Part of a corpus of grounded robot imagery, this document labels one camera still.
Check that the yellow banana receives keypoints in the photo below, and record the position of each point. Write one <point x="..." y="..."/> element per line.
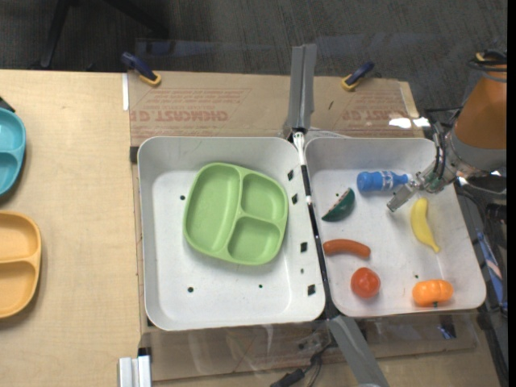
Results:
<point x="421" y="224"/>

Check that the white plastic tray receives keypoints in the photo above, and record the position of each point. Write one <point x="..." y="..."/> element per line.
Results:
<point x="225" y="296"/>
<point x="395" y="256"/>

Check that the black chair base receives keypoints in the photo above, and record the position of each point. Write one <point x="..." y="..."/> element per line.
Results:
<point x="60" y="10"/>

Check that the brown cardboard board red print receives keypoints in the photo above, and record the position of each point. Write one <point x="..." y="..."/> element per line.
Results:
<point x="181" y="115"/>

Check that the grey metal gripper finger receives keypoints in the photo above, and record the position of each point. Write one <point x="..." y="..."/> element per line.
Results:
<point x="400" y="199"/>

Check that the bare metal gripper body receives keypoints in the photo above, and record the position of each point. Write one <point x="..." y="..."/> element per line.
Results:
<point x="432" y="177"/>

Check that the blue divided plate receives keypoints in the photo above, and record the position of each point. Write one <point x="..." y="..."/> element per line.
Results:
<point x="10" y="151"/>

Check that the green divided plate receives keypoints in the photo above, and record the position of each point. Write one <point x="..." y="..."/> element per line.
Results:
<point x="213" y="212"/>

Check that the orange divided plate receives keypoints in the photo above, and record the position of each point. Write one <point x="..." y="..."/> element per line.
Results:
<point x="18" y="264"/>

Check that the blue plastic bottle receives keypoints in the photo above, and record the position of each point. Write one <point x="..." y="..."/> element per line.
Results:
<point x="373" y="181"/>

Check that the orange pumpkin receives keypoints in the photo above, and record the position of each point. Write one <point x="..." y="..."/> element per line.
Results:
<point x="432" y="292"/>

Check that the red tomato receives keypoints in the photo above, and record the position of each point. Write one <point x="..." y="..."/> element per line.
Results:
<point x="364" y="284"/>

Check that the orange sausage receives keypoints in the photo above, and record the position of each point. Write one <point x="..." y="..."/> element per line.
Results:
<point x="346" y="247"/>

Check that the green and red watermelon slice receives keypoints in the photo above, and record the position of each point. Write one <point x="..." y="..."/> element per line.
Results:
<point x="340" y="212"/>

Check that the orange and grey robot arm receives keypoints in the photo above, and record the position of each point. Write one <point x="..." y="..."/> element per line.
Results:
<point x="481" y="115"/>

